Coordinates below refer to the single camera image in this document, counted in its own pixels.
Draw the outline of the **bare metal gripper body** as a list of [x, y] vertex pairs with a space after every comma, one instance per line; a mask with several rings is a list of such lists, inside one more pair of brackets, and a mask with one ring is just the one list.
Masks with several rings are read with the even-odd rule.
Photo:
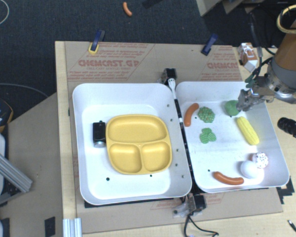
[[286, 85], [277, 77], [256, 77], [249, 83], [251, 95], [266, 102], [272, 102], [273, 99], [296, 104], [296, 88]]

